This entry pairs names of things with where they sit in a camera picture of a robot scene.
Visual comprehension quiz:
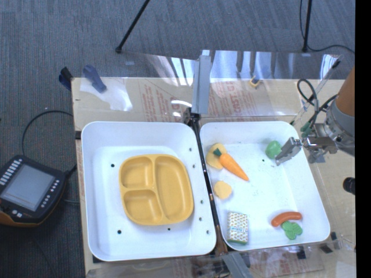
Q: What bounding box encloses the white plastic tray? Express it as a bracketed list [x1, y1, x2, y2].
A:
[199, 120, 332, 253]
[81, 120, 217, 262]

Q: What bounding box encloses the brown cardboard board red print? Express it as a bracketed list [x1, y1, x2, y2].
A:
[71, 76, 356, 278]

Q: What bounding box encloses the yellow divided plate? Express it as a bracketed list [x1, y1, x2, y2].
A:
[118, 153, 195, 226]

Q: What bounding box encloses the large yellow biscuit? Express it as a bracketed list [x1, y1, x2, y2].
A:
[205, 142, 228, 171]

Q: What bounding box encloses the small yellow biscuit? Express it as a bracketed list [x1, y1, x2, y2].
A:
[213, 180, 233, 200]

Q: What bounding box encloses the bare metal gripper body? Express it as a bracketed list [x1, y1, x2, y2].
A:
[302, 119, 356, 158]

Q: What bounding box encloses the orange carrot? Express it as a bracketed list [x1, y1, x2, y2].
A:
[212, 148, 250, 182]

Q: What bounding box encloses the black cylinder on white bracket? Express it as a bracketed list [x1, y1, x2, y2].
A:
[343, 177, 356, 196]

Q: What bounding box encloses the orange sausage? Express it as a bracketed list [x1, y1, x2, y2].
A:
[270, 211, 303, 228]

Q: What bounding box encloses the green pepper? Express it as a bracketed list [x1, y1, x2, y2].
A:
[264, 140, 283, 160]

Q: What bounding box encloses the green broccoli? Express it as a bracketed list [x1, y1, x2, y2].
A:
[280, 220, 304, 241]

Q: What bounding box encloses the yellow and white packet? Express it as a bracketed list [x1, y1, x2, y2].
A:
[226, 211, 250, 246]

